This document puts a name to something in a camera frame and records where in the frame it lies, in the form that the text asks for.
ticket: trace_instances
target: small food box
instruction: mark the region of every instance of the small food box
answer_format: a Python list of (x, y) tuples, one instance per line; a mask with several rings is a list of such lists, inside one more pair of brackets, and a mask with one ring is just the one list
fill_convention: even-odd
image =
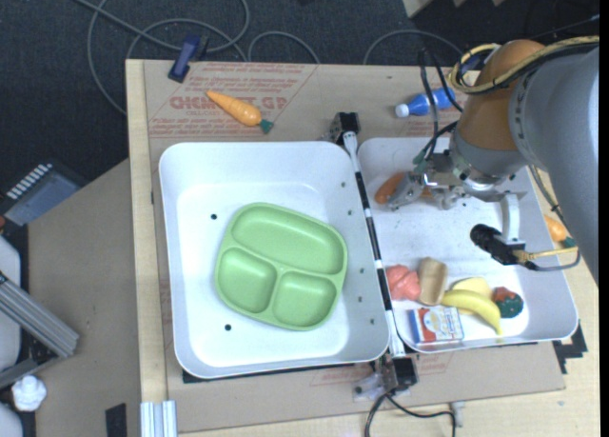
[[(424, 142), (362, 143), (369, 199), (411, 168)], [(159, 175), (174, 347), (181, 367), (197, 378), (373, 361), (387, 351), (391, 333), (410, 350), (440, 352), (562, 339), (577, 327), (560, 270), (502, 266), (470, 240), (478, 223), (501, 229), (499, 205), (464, 198), (444, 210), (425, 198), (390, 211), (371, 201), (381, 255), (375, 259), (353, 163), (333, 143), (179, 143), (163, 153)], [(527, 248), (551, 248), (527, 173), (508, 187), (524, 193)], [(455, 317), (453, 308), (429, 310), (416, 301), (388, 307), (379, 266), (381, 273), (397, 264), (416, 269), (430, 256), (448, 266), (448, 286), (484, 276), (491, 287), (519, 293), (522, 313), (502, 319), (498, 336), (475, 315)], [(442, 327), (433, 337), (422, 308)]]

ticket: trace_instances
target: blue object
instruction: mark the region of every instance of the blue object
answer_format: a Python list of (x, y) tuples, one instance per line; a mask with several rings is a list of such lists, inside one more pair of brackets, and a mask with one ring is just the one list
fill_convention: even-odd
[[(448, 89), (451, 98), (455, 99), (455, 92), (452, 89)], [(444, 88), (435, 89), (431, 91), (434, 97), (434, 102), (438, 109), (448, 109), (452, 106), (452, 102), (446, 90)], [(399, 104), (396, 106), (396, 115), (398, 117), (407, 117), (408, 115), (426, 115), (429, 113), (430, 107), (429, 99), (426, 93), (420, 93), (413, 98), (408, 104)]]
[(192, 59), (194, 54), (197, 52), (199, 48), (199, 43), (201, 42), (201, 38), (194, 34), (187, 36), (184, 40), (184, 44), (182, 45), (182, 50), (180, 51), (180, 56), (169, 70), (168, 77), (171, 80), (174, 80), (179, 83), (183, 83), (184, 79), (187, 77), (187, 73), (190, 70), (190, 66), (188, 62)]

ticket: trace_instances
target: white bottle cap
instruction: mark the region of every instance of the white bottle cap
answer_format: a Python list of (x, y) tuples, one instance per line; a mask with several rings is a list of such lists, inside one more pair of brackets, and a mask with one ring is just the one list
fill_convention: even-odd
[(24, 376), (12, 386), (12, 398), (20, 411), (35, 411), (47, 396), (45, 384), (35, 376)]
[(407, 104), (399, 104), (396, 106), (396, 115), (398, 117), (408, 117), (410, 115), (410, 110), (408, 109)]

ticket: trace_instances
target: green plate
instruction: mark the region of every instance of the green plate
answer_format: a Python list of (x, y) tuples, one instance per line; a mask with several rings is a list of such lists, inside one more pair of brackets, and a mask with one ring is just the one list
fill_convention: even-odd
[(215, 285), (231, 308), (268, 324), (310, 330), (336, 307), (346, 243), (330, 225), (295, 210), (255, 203), (239, 209), (220, 245)]

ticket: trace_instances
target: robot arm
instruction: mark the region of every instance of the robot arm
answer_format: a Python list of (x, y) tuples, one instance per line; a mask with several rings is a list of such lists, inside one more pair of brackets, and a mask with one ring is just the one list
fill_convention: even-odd
[(422, 186), (499, 200), (498, 184), (535, 166), (547, 171), (565, 225), (598, 283), (599, 39), (482, 48), (492, 52), (474, 86), (462, 76), (473, 50), (449, 77), (469, 94), (449, 151), (407, 174), (388, 204), (411, 203)]

